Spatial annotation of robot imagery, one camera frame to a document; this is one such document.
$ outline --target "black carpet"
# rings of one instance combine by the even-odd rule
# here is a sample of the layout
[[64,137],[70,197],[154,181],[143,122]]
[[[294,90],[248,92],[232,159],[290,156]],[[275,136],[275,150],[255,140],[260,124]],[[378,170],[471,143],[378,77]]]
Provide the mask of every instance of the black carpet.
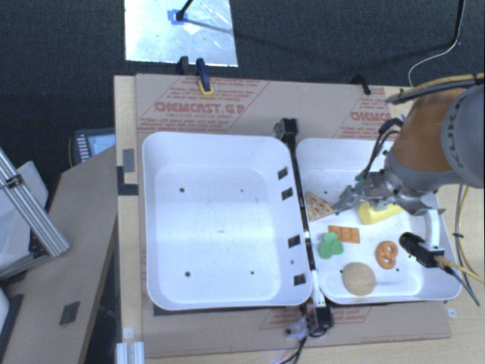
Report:
[[[485,0],[467,0],[462,44],[416,69],[422,83],[483,71]],[[458,0],[230,0],[238,68],[220,77],[407,85],[452,40]],[[172,74],[124,60],[124,0],[0,0],[0,147],[48,185],[75,130],[111,127],[115,74]]]

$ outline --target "empty white tray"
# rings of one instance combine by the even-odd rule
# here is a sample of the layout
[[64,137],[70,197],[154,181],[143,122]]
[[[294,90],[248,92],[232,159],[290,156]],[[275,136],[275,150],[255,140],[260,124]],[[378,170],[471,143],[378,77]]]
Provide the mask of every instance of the empty white tray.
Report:
[[[355,184],[354,177],[368,163],[374,142],[366,140],[306,139],[297,147],[297,157],[302,187],[331,203],[335,203],[348,184]],[[383,166],[383,155],[374,161],[372,171]],[[429,206],[438,207],[437,198],[429,195],[423,198]],[[357,213],[358,206],[338,216],[331,215],[310,222],[311,242],[314,248],[315,264],[319,284],[324,295],[341,304],[385,303],[420,300],[450,300],[458,295],[461,286],[454,277],[439,268],[425,268],[409,258],[399,245],[399,237],[409,231],[424,238],[425,223],[422,217],[413,217],[401,212],[387,220],[363,225]],[[322,234],[328,232],[328,225],[358,228],[360,244],[344,243],[344,253],[322,259],[318,245]],[[377,264],[375,249],[381,241],[391,240],[399,249],[396,266],[385,270]],[[445,256],[454,260],[452,247],[446,232],[443,217],[440,216],[440,246]],[[375,273],[377,286],[365,297],[357,297],[343,286],[341,271],[350,262],[363,262]]]
[[311,293],[288,149],[160,132],[142,148],[147,286],[169,310],[294,306]]

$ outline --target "round tan toy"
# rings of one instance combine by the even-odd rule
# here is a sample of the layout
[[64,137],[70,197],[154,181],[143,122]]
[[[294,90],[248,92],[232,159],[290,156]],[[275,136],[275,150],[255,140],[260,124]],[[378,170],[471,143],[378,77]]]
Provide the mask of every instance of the round tan toy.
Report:
[[379,263],[382,268],[390,270],[396,265],[397,252],[397,245],[392,241],[387,240],[379,243],[376,248],[377,263]]
[[376,275],[368,265],[360,262],[344,267],[342,281],[348,292],[359,297],[370,294],[376,287]]

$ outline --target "toy pizza slice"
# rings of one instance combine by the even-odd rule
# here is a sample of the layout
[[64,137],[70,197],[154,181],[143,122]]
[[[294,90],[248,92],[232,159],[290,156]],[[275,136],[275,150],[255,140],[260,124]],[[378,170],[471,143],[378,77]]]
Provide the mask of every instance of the toy pizza slice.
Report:
[[308,220],[310,221],[315,221],[334,213],[331,203],[314,195],[311,191],[305,193],[305,204]]

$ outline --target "white cable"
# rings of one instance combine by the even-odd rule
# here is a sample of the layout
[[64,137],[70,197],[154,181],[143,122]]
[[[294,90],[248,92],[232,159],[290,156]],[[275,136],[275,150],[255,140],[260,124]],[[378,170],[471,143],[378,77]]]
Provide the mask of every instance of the white cable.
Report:
[[419,65],[423,64],[423,63],[426,63],[432,59],[435,59],[435,58],[439,58],[439,57],[443,57],[444,55],[448,54],[449,52],[451,52],[456,45],[458,45],[458,38],[459,38],[459,35],[460,35],[460,29],[462,28],[462,22],[463,22],[463,16],[464,16],[464,12],[465,12],[465,3],[466,3],[467,0],[463,0],[463,10],[462,10],[462,15],[460,17],[460,21],[458,23],[458,29],[456,31],[456,39],[455,41],[453,42],[453,44],[448,47],[448,49],[444,52],[441,52],[439,54],[436,54],[436,55],[432,55],[428,58],[425,58],[423,59],[422,61],[419,61],[417,64],[413,64],[413,66],[409,69],[409,72],[408,72],[408,81],[409,81],[409,86],[410,87],[414,87],[414,85],[412,84],[412,81],[411,81],[411,73],[412,71],[417,68]]

